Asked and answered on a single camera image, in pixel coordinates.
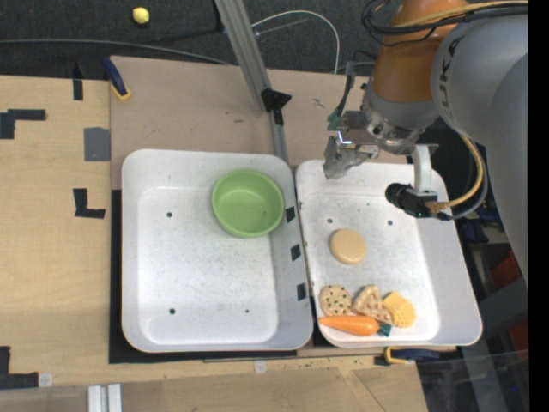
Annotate thin black rod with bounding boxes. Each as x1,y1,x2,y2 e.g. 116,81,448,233
295,167,319,339

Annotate yellow corn piece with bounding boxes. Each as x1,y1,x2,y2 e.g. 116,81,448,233
382,291,418,330

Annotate beige round biscuit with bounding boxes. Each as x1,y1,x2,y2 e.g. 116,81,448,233
328,228,369,267

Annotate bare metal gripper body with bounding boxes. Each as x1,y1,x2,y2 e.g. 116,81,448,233
329,109,425,158

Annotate chocolate chip cookie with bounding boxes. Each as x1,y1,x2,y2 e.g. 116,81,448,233
318,284,354,318

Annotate green bowl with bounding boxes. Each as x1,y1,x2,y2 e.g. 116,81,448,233
211,168,287,239

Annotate white plastic tray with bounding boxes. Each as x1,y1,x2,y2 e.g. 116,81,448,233
121,148,315,354
294,158,484,350

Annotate brown cardboard board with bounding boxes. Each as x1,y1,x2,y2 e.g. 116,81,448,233
109,55,462,365

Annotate black cylinder on white bracket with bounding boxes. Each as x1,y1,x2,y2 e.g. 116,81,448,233
384,143,440,220

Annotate orange carrot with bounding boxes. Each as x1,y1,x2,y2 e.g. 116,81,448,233
317,314,394,339

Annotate beige and red pizza slice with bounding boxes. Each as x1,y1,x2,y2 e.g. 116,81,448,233
351,284,394,326

